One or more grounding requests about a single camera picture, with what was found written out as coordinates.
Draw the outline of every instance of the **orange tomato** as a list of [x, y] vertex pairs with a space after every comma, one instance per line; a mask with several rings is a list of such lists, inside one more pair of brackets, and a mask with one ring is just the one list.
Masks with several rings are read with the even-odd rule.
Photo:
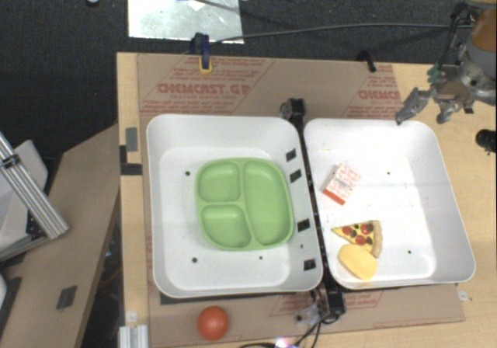
[[217, 341], [228, 331], [230, 321], [226, 312], [217, 306], [205, 308], [196, 319], [196, 328], [208, 341]]

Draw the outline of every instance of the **black fabric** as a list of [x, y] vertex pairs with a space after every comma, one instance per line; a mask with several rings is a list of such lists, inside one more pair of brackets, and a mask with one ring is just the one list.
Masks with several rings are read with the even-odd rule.
[[[244, 33], [338, 23], [449, 23], [457, 0], [248, 0]], [[212, 54], [434, 63], [439, 30], [368, 28], [306, 33], [219, 45]], [[0, 131], [13, 144], [66, 151], [116, 121], [116, 52], [179, 53], [187, 42], [127, 36], [127, 0], [2, 0]]]

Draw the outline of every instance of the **green plate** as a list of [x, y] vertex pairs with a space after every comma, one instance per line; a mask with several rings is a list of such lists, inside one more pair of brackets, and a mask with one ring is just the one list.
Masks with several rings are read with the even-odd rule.
[[294, 232], [287, 182], [267, 160], [208, 162], [196, 175], [195, 195], [203, 235], [219, 249], [269, 249]]

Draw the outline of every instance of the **white tray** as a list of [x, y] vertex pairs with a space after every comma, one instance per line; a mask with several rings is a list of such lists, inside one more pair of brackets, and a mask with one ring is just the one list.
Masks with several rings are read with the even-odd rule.
[[[308, 291], [318, 285], [321, 256], [299, 137], [290, 123], [275, 117], [165, 114], [149, 123], [147, 142], [153, 271], [159, 290], [188, 298]], [[292, 151], [296, 156], [287, 161]], [[285, 175], [295, 219], [285, 244], [234, 252], [214, 247], [202, 235], [196, 172], [211, 160], [235, 157], [270, 160]], [[290, 175], [299, 170], [301, 177], [291, 182]], [[308, 228], [299, 231], [305, 220]]]
[[[462, 282], [474, 273], [471, 251], [436, 136], [416, 121], [316, 119], [304, 136], [328, 262], [338, 283], [354, 290]], [[322, 193], [343, 163], [361, 175], [340, 206]], [[367, 282], [337, 260], [346, 244], [331, 228], [380, 220], [383, 250]]]

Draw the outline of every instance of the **black floor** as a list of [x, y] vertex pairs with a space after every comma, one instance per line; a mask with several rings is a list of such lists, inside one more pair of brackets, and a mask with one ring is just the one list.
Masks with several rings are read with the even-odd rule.
[[[259, 33], [343, 23], [448, 25], [456, 2], [248, 0], [240, 9], [244, 33]], [[434, 63], [444, 40], [442, 30], [367, 28], [253, 39], [213, 53], [353, 60], [367, 49], [377, 61]], [[127, 0], [95, 8], [85, 0], [1, 0], [0, 131], [13, 144], [33, 139], [42, 155], [66, 151], [116, 122], [116, 52], [186, 49], [184, 42], [129, 38]]]

